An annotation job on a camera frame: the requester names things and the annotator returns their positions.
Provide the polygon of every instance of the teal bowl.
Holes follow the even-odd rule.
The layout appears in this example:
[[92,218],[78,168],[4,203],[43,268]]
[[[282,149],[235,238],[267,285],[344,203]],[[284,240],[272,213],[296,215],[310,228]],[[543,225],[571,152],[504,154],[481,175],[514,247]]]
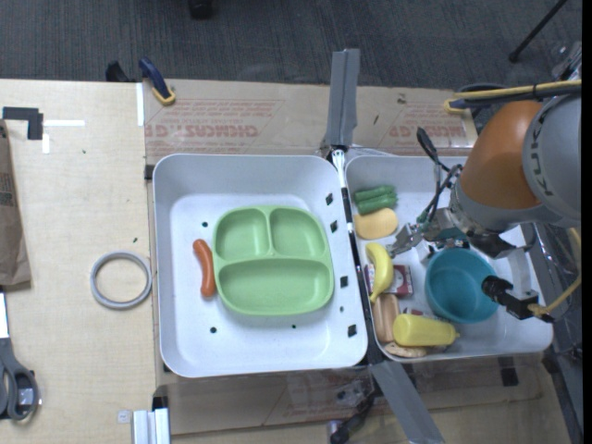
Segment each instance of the teal bowl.
[[444,249],[427,264],[427,303],[436,315],[455,323],[485,321],[496,312],[498,304],[481,290],[481,283],[495,274],[491,265],[472,250]]

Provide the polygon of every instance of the white ring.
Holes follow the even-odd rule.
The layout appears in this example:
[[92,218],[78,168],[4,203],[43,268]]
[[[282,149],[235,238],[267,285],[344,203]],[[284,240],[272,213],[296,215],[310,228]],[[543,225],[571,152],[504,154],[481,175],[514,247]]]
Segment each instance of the white ring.
[[[146,285],[144,286],[144,289],[140,293],[139,296],[137,296],[136,298],[134,298],[130,301],[121,301],[120,302],[120,301],[110,300],[109,298],[105,297],[101,291],[99,291],[99,289],[96,286],[96,276],[97,276],[99,270],[101,269],[101,267],[105,263],[107,263],[111,260],[131,260],[132,262],[138,264],[142,268],[144,275],[146,276]],[[129,252],[127,250],[116,250],[114,252],[107,253],[107,254],[103,255],[92,266],[92,270],[91,270],[92,296],[94,296],[94,299],[105,307],[108,307],[111,309],[129,309],[130,307],[134,307],[134,306],[140,304],[140,302],[144,301],[148,297],[148,294],[150,294],[151,288],[152,288],[152,273],[150,272],[150,265],[148,265],[148,262],[144,258],[139,256],[135,252]]]

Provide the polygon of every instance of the green divided plate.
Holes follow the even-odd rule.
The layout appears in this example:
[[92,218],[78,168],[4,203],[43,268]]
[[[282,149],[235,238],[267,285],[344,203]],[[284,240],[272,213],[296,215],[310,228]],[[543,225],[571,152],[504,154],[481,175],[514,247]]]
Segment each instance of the green divided plate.
[[218,220],[213,244],[217,291],[238,313],[309,313],[333,294],[327,236],[308,211],[277,205],[233,209]]

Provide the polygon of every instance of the black metal rod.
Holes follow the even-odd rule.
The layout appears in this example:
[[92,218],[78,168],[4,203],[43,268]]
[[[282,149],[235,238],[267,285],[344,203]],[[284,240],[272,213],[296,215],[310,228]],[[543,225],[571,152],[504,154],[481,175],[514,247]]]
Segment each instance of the black metal rod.
[[528,36],[524,38],[516,49],[514,49],[509,56],[510,62],[515,63],[518,60],[518,55],[523,52],[526,46],[538,35],[538,33],[545,27],[545,25],[549,22],[550,19],[559,11],[559,9],[567,2],[568,0],[560,0],[555,4],[555,6],[549,11],[547,15],[540,22],[535,26],[535,28],[530,31]]

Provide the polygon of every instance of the banana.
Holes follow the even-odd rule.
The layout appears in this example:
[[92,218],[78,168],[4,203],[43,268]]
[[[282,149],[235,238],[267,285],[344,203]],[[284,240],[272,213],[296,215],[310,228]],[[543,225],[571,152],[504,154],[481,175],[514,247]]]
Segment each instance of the banana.
[[392,283],[393,267],[387,249],[380,243],[366,243],[366,255],[374,265],[374,285],[370,301],[375,302],[378,295]]

